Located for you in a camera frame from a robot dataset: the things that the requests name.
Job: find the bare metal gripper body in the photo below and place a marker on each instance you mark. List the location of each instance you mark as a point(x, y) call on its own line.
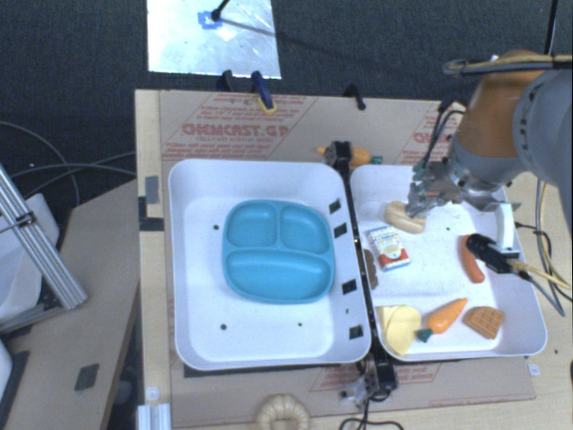
point(447, 185)

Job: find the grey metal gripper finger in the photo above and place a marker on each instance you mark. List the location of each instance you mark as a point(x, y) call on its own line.
point(425, 206)
point(413, 200)

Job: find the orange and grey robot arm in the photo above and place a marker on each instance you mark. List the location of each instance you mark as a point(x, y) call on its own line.
point(501, 119)

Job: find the beige bread roll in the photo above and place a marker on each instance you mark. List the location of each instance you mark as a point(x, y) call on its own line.
point(398, 220)

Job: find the red and white carton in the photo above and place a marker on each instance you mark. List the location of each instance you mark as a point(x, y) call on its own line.
point(388, 249)

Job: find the orange carrot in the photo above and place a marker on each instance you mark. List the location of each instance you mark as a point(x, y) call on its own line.
point(445, 317)
point(360, 155)

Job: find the thin black rod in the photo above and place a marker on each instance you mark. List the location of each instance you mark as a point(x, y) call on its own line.
point(358, 249)

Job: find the orange sausage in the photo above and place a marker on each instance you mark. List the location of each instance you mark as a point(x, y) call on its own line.
point(472, 264)

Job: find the white plastic tray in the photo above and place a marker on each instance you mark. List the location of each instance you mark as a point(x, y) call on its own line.
point(250, 329)
point(443, 280)

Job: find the brown biscuit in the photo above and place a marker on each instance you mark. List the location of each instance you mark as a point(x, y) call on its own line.
point(371, 273)

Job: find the yellow cheese slice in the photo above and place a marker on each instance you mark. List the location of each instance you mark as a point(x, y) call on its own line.
point(385, 316)
point(403, 329)

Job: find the brown waffle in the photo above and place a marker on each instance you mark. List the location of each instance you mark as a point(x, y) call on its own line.
point(484, 322)

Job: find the blue divided plate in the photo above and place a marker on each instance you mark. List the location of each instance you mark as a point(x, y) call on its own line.
point(277, 258)

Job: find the brown cardboard board red print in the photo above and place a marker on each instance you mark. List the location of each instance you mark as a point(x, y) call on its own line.
point(250, 128)

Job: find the beige doughnut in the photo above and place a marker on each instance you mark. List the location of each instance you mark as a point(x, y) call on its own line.
point(267, 412)

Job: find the black cylinder on white bracket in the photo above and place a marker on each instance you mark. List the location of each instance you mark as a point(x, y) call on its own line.
point(489, 251)

